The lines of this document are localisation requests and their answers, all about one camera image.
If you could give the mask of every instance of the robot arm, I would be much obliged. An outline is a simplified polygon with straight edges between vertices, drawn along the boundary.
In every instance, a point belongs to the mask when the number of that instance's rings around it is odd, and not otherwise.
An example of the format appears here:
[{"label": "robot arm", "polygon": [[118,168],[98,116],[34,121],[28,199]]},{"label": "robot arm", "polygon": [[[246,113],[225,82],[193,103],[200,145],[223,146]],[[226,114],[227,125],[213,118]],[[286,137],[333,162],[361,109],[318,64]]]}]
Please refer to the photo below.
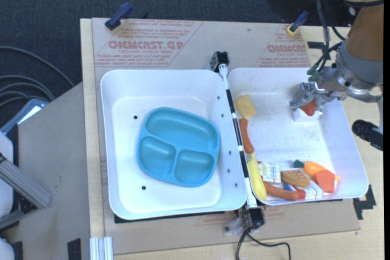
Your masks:
[{"label": "robot arm", "polygon": [[[299,85],[290,102],[292,110],[301,109],[307,115],[321,111],[322,106],[334,99],[347,96],[366,103],[377,103],[380,109],[380,126],[356,121],[352,131],[360,138],[383,150],[383,0],[344,0],[361,10],[342,42],[336,49],[336,59],[331,66],[316,63],[309,71],[308,82]],[[372,95],[375,87],[381,95]]]}]

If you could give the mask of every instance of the yellow sponge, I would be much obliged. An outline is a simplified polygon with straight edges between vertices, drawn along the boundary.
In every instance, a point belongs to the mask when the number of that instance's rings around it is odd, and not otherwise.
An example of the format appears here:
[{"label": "yellow sponge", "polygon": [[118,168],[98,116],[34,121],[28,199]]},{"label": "yellow sponge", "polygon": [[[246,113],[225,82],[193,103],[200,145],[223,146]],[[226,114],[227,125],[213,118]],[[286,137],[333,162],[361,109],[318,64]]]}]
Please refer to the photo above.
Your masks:
[{"label": "yellow sponge", "polygon": [[234,101],[234,106],[243,118],[249,119],[253,115],[256,115],[255,106],[247,94]]}]

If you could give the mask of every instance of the blue plate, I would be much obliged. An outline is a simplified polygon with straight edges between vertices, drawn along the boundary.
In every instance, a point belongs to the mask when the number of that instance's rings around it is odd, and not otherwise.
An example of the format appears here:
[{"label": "blue plate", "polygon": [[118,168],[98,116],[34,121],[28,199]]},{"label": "blue plate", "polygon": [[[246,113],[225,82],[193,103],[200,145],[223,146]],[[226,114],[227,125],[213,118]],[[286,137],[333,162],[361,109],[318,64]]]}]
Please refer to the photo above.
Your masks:
[{"label": "blue plate", "polygon": [[196,187],[213,175],[220,143],[217,128],[207,119],[161,107],[144,120],[136,158],[140,168],[151,177]]}]

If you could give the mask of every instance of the white tray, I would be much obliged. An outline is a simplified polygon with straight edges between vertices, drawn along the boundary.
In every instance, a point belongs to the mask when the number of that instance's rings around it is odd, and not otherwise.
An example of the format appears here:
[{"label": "white tray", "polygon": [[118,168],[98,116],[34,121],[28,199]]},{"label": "white tray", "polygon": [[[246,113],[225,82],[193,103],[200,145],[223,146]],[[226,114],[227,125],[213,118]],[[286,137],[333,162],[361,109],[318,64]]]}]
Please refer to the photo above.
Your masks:
[{"label": "white tray", "polygon": [[[361,197],[367,192],[368,180],[342,102],[334,100],[325,104],[320,119],[299,122],[292,117],[289,101],[299,83],[307,81],[306,71],[303,68],[237,68],[229,74],[233,100],[248,94],[257,111],[248,120],[249,139],[257,160],[279,163],[281,170],[293,169],[296,159],[316,161],[341,178],[335,192],[321,200]],[[263,201],[267,205],[297,202],[301,201],[289,202],[270,196]]]},{"label": "white tray", "polygon": [[[108,196],[118,217],[135,220],[212,213],[244,205],[244,175],[224,83],[218,74],[205,69],[119,69],[103,76],[101,96]],[[152,178],[140,169],[136,155],[138,136],[146,115],[158,107],[197,114],[219,130],[217,167],[204,185],[177,186]]]}]

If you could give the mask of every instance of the brown sausage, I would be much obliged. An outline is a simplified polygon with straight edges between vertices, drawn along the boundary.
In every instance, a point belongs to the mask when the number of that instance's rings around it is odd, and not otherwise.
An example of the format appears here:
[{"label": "brown sausage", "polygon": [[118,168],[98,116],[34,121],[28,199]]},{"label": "brown sausage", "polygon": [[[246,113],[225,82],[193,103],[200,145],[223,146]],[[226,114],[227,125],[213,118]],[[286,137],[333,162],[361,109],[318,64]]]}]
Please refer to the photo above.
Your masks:
[{"label": "brown sausage", "polygon": [[248,120],[246,118],[241,118],[238,123],[239,123],[239,130],[241,132],[241,137],[243,139],[244,151],[247,154],[252,154],[255,149],[248,137],[248,129],[247,129]]},{"label": "brown sausage", "polygon": [[286,200],[297,200],[299,199],[299,193],[297,191],[288,191],[286,189],[278,188],[268,182],[263,182],[266,187],[267,194],[275,197],[279,197],[280,199]]}]

